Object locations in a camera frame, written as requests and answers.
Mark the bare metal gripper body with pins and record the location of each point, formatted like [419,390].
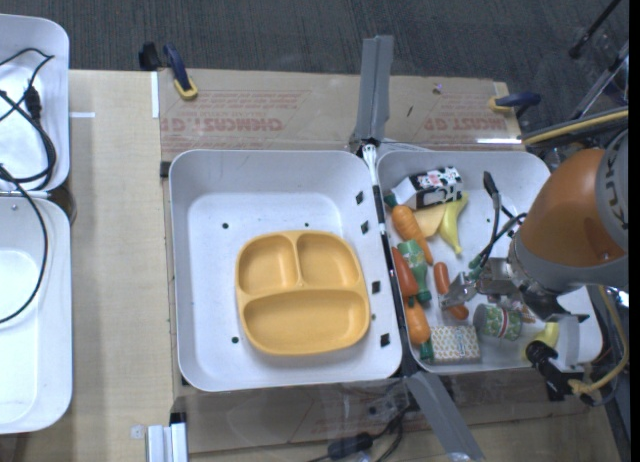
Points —
[497,277]

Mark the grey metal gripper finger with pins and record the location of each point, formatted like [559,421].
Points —
[452,300]
[464,282]

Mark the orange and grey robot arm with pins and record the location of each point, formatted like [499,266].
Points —
[565,220]

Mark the orange sausage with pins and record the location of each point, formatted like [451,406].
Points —
[441,275]

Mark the orange carrot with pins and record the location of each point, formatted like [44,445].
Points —
[407,222]
[417,322]

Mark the patterned white packet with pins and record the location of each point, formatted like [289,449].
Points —
[455,344]

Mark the green and white can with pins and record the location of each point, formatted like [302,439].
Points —
[497,322]

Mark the green bottle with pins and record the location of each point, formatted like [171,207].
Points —
[415,262]

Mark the red-orange carrot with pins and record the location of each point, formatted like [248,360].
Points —
[404,275]

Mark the yellow banana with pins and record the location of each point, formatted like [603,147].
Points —
[549,336]
[452,227]

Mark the pale yellow wedge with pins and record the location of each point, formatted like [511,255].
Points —
[427,220]

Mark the cow print milk carton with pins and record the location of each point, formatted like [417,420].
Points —
[432,187]

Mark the white plastic tray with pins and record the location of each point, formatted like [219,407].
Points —
[210,250]
[520,175]

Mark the orange divided plate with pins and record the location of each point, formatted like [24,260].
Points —
[302,295]

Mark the brown cardboard board, red print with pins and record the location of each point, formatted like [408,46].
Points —
[300,115]

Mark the black cylinder on white bracket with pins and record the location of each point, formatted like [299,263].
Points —
[547,357]

